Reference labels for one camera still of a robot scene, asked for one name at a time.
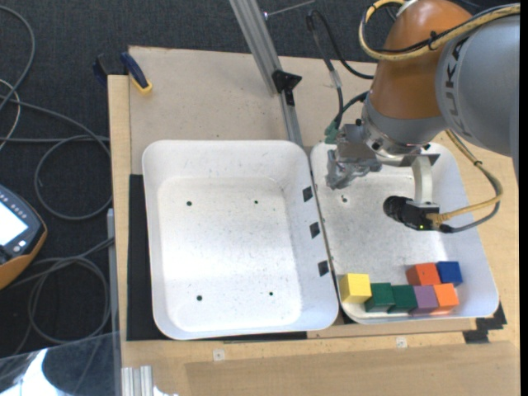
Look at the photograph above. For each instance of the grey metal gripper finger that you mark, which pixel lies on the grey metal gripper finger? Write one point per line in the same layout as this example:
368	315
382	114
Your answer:
363	167
336	173

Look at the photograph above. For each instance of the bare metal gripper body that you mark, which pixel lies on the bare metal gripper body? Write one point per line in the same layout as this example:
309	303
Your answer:
358	142

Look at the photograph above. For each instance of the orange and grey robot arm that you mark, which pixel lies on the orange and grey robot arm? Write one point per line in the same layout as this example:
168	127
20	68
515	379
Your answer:
416	81

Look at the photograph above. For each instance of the white plastic tray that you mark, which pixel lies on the white plastic tray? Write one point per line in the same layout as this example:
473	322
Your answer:
379	237
231	241

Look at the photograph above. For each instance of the yellow cube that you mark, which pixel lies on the yellow cube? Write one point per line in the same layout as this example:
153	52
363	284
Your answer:
355	288

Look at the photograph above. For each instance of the red cube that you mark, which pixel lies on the red cube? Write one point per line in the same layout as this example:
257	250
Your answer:
422	274

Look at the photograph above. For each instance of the green cube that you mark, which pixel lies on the green cube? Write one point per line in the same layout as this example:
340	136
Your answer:
403	296
380	297

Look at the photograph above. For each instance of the blue cube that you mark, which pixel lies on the blue cube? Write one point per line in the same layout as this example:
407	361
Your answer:
450	272

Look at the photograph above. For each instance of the purple cube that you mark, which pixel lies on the purple cube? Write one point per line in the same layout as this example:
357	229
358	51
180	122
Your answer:
425	298

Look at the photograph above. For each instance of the brown cardboard board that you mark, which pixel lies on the brown cardboard board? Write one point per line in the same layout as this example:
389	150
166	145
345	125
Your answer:
206	97

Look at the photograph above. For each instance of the orange cube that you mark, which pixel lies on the orange cube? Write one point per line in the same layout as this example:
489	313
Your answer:
446	295

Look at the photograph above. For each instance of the black cylinder on white bracket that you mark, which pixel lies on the black cylinder on white bracket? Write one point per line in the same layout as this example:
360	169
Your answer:
406	212

